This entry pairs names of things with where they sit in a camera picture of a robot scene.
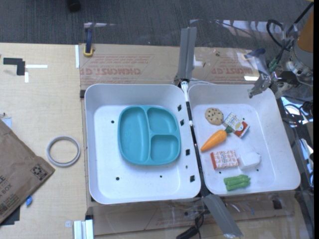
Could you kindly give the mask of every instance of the wooden surface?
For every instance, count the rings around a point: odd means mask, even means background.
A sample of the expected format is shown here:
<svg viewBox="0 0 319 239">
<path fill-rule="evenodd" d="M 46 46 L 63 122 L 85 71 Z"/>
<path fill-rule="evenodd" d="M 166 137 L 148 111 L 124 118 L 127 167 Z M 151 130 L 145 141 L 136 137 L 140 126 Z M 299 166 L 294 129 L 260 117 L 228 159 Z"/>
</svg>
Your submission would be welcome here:
<svg viewBox="0 0 319 239">
<path fill-rule="evenodd" d="M 60 135 L 76 138 L 83 148 L 80 74 L 75 65 L 74 45 L 0 43 L 0 112 L 12 117 L 12 130 L 38 156 L 46 157 L 49 142 Z M 29 69 L 29 82 L 16 75 L 16 66 L 3 58 L 22 58 L 26 65 L 45 64 L 47 69 Z M 75 155 L 68 142 L 56 143 L 52 156 L 65 162 Z M 32 204 L 21 206 L 20 221 L 0 227 L 0 239 L 71 239 L 66 221 L 84 220 L 86 184 L 84 156 L 71 167 L 55 167 L 55 173 L 33 195 Z M 301 209 L 293 198 L 293 215 L 239 221 L 245 238 L 309 238 Z M 175 238 L 187 228 L 125 233 L 96 238 Z M 225 238 L 217 224 L 201 228 L 203 238 Z"/>
</svg>

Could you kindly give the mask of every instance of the dark gray floor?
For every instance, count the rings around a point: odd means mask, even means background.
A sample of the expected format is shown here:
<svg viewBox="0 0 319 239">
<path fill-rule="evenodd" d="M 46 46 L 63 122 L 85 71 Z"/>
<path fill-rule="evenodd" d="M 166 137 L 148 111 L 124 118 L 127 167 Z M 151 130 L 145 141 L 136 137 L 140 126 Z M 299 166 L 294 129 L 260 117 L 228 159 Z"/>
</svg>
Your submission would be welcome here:
<svg viewBox="0 0 319 239">
<path fill-rule="evenodd" d="M 96 43 L 179 46 L 180 29 L 189 26 L 192 19 L 267 21 L 272 18 L 293 23 L 309 4 L 305 0 L 80 2 L 82 9 L 72 13 L 66 0 L 0 0 L 0 42 L 77 44 L 84 41 L 85 22 L 104 22 L 115 25 L 95 35 Z M 214 44 L 233 46 L 234 40 L 214 25 L 198 35 L 198 42 L 206 43 L 208 38 L 213 38 Z"/>
</svg>

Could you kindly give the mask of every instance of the paper bag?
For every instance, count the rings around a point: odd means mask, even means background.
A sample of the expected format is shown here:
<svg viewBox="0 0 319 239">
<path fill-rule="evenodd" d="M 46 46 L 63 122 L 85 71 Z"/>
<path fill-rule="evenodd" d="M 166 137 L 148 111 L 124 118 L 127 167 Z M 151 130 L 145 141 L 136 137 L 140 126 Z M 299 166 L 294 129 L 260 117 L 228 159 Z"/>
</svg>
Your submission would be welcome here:
<svg viewBox="0 0 319 239">
<path fill-rule="evenodd" d="M 0 223 L 54 171 L 0 120 Z"/>
</svg>

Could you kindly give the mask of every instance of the blue divided plate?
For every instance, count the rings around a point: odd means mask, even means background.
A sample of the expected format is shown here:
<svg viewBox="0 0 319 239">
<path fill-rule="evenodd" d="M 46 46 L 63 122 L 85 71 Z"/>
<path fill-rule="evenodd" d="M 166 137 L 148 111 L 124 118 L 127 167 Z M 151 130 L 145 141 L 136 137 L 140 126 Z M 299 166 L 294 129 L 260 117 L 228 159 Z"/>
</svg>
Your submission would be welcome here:
<svg viewBox="0 0 319 239">
<path fill-rule="evenodd" d="M 122 156 L 138 165 L 168 164 L 180 153 L 176 118 L 155 106 L 125 108 L 119 117 L 118 142 Z"/>
</svg>

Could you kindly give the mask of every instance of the white ring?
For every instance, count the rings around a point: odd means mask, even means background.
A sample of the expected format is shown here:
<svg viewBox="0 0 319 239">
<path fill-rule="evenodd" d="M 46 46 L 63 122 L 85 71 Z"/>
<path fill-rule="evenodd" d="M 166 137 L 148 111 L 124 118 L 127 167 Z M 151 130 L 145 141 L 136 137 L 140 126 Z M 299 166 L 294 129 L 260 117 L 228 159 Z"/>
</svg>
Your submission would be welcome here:
<svg viewBox="0 0 319 239">
<path fill-rule="evenodd" d="M 51 154 L 50 154 L 51 147 L 53 146 L 54 143 L 56 143 L 57 141 L 60 141 L 60 140 L 68 140 L 68 141 L 74 143 L 77 147 L 77 154 L 76 154 L 75 158 L 73 158 L 69 162 L 66 162 L 66 163 L 57 162 L 51 157 Z M 56 166 L 59 166 L 59 167 L 67 167 L 67 166 L 73 165 L 79 159 L 80 153 L 81 153 L 81 147 L 80 147 L 79 142 L 76 139 L 74 139 L 73 137 L 67 136 L 67 135 L 62 135 L 62 136 L 58 136 L 58 137 L 54 138 L 49 143 L 48 147 L 46 148 L 46 154 L 47 154 L 50 162 Z"/>
</svg>

